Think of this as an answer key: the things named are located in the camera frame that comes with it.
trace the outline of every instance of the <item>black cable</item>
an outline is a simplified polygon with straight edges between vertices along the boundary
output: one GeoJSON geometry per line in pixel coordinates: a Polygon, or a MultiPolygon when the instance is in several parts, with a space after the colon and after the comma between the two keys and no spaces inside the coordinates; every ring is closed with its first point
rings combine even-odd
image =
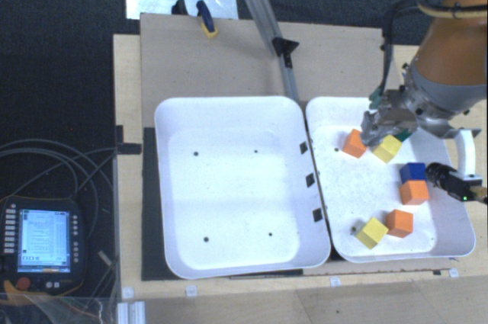
{"type": "Polygon", "coordinates": [[[466,14],[469,16],[482,16],[479,14],[487,10],[487,5],[469,5],[461,7],[460,5],[454,5],[452,7],[446,7],[444,5],[432,4],[429,0],[416,0],[417,5],[422,9],[422,11],[431,11],[436,14],[431,16],[439,16],[440,14],[449,14],[450,17],[456,18],[456,15],[461,18],[466,14]]]}
{"type": "MultiPolygon", "coordinates": [[[[87,152],[85,153],[85,155],[91,155],[93,153],[101,153],[101,152],[108,152],[108,151],[114,151],[115,148],[102,148],[102,149],[96,149],[96,150],[92,150],[90,152],[87,152]]],[[[75,156],[73,157],[72,159],[73,160],[76,160],[76,159],[79,159],[81,156],[75,156]]],[[[52,170],[56,169],[56,168],[59,168],[61,167],[62,165],[64,165],[62,162],[60,164],[56,164],[54,165],[53,167],[51,168],[48,168],[47,170],[41,172],[40,174],[34,176],[31,180],[27,181],[26,183],[24,183],[22,186],[20,186],[17,190],[15,190],[14,192],[12,192],[11,194],[8,195],[8,197],[10,196],[13,196],[13,195],[16,195],[18,194],[19,192],[21,192],[22,190],[24,190],[27,186],[29,186],[30,184],[34,183],[37,179],[40,179],[42,178],[43,176],[45,176],[46,174],[49,174],[52,170]]],[[[113,186],[112,184],[110,183],[110,181],[108,182],[109,184],[109,187],[111,190],[114,190],[113,189],[113,186]]]]}
{"type": "MultiPolygon", "coordinates": [[[[56,146],[62,147],[64,149],[68,149],[68,150],[76,153],[79,157],[82,157],[84,160],[86,160],[87,162],[89,162],[92,166],[94,166],[94,167],[97,168],[97,164],[92,159],[90,159],[89,157],[87,157],[84,153],[78,151],[76,148],[73,148],[72,146],[69,146],[69,145],[60,143],[58,141],[42,140],[42,139],[17,140],[17,141],[12,141],[10,143],[6,143],[5,145],[0,146],[0,149],[4,149],[4,148],[9,147],[9,146],[12,146],[12,145],[17,145],[19,143],[44,143],[44,144],[56,145],[56,146]]],[[[111,189],[113,189],[112,186],[111,186],[110,179],[106,176],[106,174],[103,173],[103,172],[101,172],[101,175],[104,177],[105,181],[109,184],[109,186],[111,187],[111,189]]]]}
{"type": "Polygon", "coordinates": [[[91,174],[79,185],[78,192],[80,192],[81,189],[84,188],[84,186],[88,183],[88,181],[90,181],[91,179],[93,179],[93,177],[95,176],[95,174],[97,172],[99,172],[105,166],[105,164],[107,164],[109,161],[111,161],[116,155],[117,155],[117,153],[113,153],[109,157],[107,157],[103,162],[101,162],[100,164],[98,164],[98,167],[96,169],[94,169],[91,172],[91,174]]]}
{"type": "Polygon", "coordinates": [[[85,322],[82,320],[83,317],[89,317],[93,320],[90,322],[97,322],[98,324],[108,323],[106,320],[102,319],[96,313],[91,313],[85,310],[83,304],[79,301],[81,298],[64,297],[58,299],[59,303],[64,305],[69,310],[69,316],[63,317],[63,324],[68,324],[70,322],[79,323],[85,322]]]}
{"type": "MultiPolygon", "coordinates": [[[[93,162],[89,157],[85,156],[84,154],[80,153],[78,150],[70,147],[70,146],[65,146],[64,144],[61,144],[61,143],[58,143],[58,142],[55,142],[55,141],[49,141],[49,140],[19,140],[19,141],[14,141],[12,143],[8,143],[8,144],[5,144],[3,146],[0,146],[0,149],[4,149],[5,147],[8,147],[8,146],[12,146],[12,145],[15,145],[15,144],[19,144],[19,143],[29,143],[29,142],[39,142],[39,143],[53,143],[55,145],[58,145],[58,146],[61,146],[61,147],[64,147],[64,148],[67,148],[67,149],[71,149],[73,150],[73,152],[77,152],[79,153],[79,155],[81,157],[83,157],[84,159],[86,160],[89,160],[91,164],[93,164],[95,166],[95,168],[98,168],[98,165],[93,162]]],[[[51,157],[54,157],[55,159],[58,159],[62,162],[67,162],[67,165],[69,165],[69,162],[71,162],[75,167],[77,167],[86,177],[87,177],[87,181],[86,183],[89,183],[91,185],[91,189],[93,191],[93,196],[94,196],[94,200],[95,200],[95,214],[93,216],[93,221],[92,221],[92,224],[91,224],[91,227],[90,227],[90,230],[88,232],[88,235],[87,235],[87,239],[92,235],[92,233],[95,231],[95,226],[98,222],[98,213],[99,213],[99,199],[98,199],[98,190],[95,186],[95,183],[93,182],[93,180],[90,179],[90,174],[79,164],[77,163],[73,158],[70,158],[66,155],[63,155],[62,153],[59,153],[59,152],[56,152],[56,151],[52,151],[52,150],[47,150],[47,149],[39,149],[39,148],[20,148],[20,149],[8,149],[8,150],[4,150],[2,152],[0,152],[0,155],[2,154],[5,154],[5,155],[10,155],[10,154],[15,154],[15,153],[34,153],[34,154],[41,154],[41,155],[46,155],[46,156],[51,156],[51,157]]],[[[69,166],[70,169],[72,170],[74,176],[76,176],[76,173],[73,171],[71,165],[69,166]]],[[[73,198],[74,196],[76,196],[79,192],[79,188],[78,188],[78,180],[76,179],[76,192],[70,197],[70,198],[73,198]]]]}
{"type": "Polygon", "coordinates": [[[384,38],[384,55],[383,55],[383,78],[381,80],[379,95],[384,93],[387,85],[388,74],[390,73],[391,61],[393,58],[393,20],[401,12],[417,8],[416,0],[401,0],[393,4],[385,13],[383,18],[383,38],[384,38]]]}
{"type": "Polygon", "coordinates": [[[38,154],[38,155],[43,155],[43,156],[49,156],[53,159],[61,161],[62,165],[65,165],[68,167],[68,169],[71,171],[73,179],[75,181],[75,190],[73,194],[76,194],[79,189],[79,184],[78,184],[78,175],[76,174],[75,170],[73,167],[69,164],[69,162],[66,160],[66,158],[59,156],[56,154],[56,152],[51,152],[47,149],[37,149],[37,148],[17,148],[17,149],[8,149],[0,152],[0,159],[6,156],[10,155],[16,155],[16,154],[38,154]]]}
{"type": "Polygon", "coordinates": [[[98,289],[103,284],[105,278],[107,278],[108,275],[110,275],[110,277],[108,278],[108,282],[105,284],[104,288],[100,290],[100,292],[98,293],[98,296],[100,296],[107,289],[107,286],[110,285],[112,275],[115,275],[115,265],[117,264],[118,260],[119,260],[119,257],[117,256],[111,262],[111,264],[108,266],[108,268],[105,271],[105,273],[101,276],[100,281],[97,283],[97,285],[95,286],[95,288],[91,292],[91,296],[88,298],[88,301],[86,302],[86,304],[85,304],[85,306],[84,306],[83,309],[86,310],[88,308],[88,306],[90,305],[90,303],[92,303],[93,299],[97,295],[98,289]]]}

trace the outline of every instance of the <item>orange cube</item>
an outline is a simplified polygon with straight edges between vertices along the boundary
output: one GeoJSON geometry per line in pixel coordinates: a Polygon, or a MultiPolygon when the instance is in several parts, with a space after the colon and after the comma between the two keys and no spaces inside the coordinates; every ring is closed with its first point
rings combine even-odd
{"type": "Polygon", "coordinates": [[[420,205],[429,199],[429,190],[425,181],[406,181],[400,186],[400,195],[404,205],[420,205]]]}
{"type": "Polygon", "coordinates": [[[348,153],[355,158],[360,158],[366,152],[367,147],[361,141],[361,132],[353,129],[346,137],[342,151],[348,153]]]}
{"type": "Polygon", "coordinates": [[[388,234],[405,237],[413,232],[413,214],[406,211],[394,210],[387,214],[388,234]]]}

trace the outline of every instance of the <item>blue clamp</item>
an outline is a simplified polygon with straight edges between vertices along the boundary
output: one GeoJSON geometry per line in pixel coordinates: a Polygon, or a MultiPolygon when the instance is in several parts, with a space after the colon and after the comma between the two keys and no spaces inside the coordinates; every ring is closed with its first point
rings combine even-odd
{"type": "Polygon", "coordinates": [[[210,14],[207,5],[203,0],[198,0],[197,8],[197,16],[201,16],[202,20],[204,21],[204,23],[201,25],[201,28],[204,30],[204,33],[207,35],[207,37],[214,38],[217,35],[218,30],[214,25],[214,20],[212,18],[212,15],[210,14]]]}

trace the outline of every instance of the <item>yellow cube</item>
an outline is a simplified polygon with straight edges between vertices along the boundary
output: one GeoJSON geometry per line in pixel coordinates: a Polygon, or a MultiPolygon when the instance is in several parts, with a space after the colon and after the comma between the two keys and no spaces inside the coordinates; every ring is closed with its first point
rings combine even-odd
{"type": "Polygon", "coordinates": [[[402,142],[390,134],[383,138],[383,142],[373,150],[373,154],[384,162],[389,162],[402,147],[402,142]]]}
{"type": "Polygon", "coordinates": [[[366,222],[362,229],[356,233],[356,239],[366,245],[369,249],[373,249],[387,233],[388,228],[376,218],[372,217],[366,222]]]}

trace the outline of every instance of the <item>blue cube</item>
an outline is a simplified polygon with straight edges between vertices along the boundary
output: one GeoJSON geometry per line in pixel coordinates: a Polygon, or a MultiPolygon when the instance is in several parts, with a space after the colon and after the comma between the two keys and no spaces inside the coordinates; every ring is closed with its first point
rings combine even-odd
{"type": "Polygon", "coordinates": [[[425,164],[423,162],[409,162],[400,169],[402,184],[406,181],[424,181],[425,164]]]}

